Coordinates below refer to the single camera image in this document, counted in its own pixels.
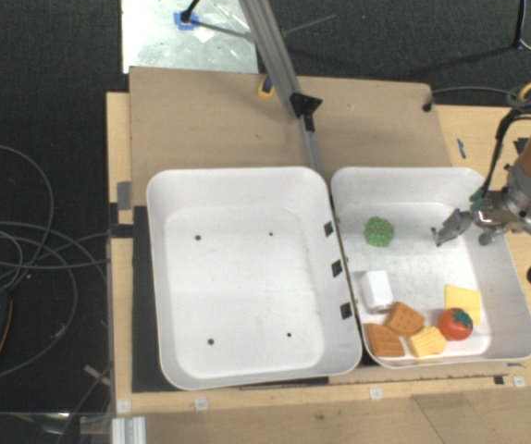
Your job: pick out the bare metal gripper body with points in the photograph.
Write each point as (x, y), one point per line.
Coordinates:
(501, 211)

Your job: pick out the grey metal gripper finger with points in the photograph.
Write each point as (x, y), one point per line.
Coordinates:
(455, 224)
(490, 237)

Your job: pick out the white plastic tray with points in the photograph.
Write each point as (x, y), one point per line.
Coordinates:
(247, 285)
(423, 257)

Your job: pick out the yellow cheese slice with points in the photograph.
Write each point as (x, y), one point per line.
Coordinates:
(462, 298)

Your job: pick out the green grapes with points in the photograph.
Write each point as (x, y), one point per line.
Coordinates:
(379, 232)

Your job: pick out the red tomato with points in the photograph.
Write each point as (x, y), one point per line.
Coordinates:
(455, 325)

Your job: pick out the white carton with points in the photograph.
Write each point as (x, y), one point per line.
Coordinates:
(377, 290)

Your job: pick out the orange waffle piece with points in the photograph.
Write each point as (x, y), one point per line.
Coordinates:
(383, 341)
(404, 318)

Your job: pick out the yellow waffle piece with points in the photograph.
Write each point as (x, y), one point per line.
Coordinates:
(427, 341)

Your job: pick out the brown cardboard board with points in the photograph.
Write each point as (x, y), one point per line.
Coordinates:
(210, 123)

